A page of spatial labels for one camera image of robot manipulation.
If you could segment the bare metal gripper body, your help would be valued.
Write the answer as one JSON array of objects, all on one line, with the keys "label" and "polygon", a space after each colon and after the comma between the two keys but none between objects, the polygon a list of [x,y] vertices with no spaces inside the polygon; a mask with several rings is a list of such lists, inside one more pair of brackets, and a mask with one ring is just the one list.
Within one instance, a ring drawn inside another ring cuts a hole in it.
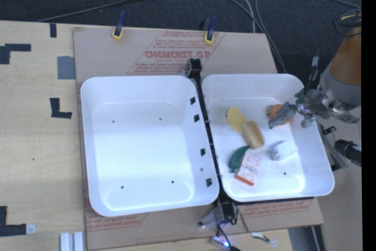
[{"label": "bare metal gripper body", "polygon": [[352,124],[361,121],[361,116],[355,116],[350,111],[354,105],[348,105],[330,91],[302,89],[296,93],[296,110],[300,115],[312,114],[318,119],[335,118],[344,123]]}]

